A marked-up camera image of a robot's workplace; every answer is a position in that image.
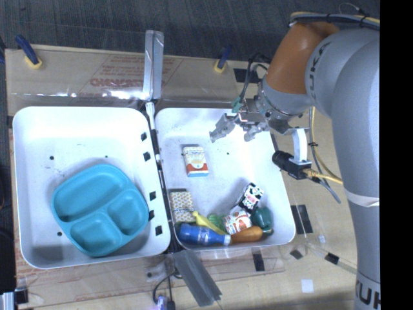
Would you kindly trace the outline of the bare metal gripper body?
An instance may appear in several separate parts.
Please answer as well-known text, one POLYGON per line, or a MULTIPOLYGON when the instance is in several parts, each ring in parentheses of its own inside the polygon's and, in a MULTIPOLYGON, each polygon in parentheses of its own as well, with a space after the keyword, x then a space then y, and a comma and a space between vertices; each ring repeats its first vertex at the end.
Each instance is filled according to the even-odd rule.
POLYGON ((245 99, 241 94, 235 99, 237 124, 264 123, 268 130, 288 134, 293 127, 289 124, 299 116, 299 94, 284 92, 258 92, 252 99, 245 99))

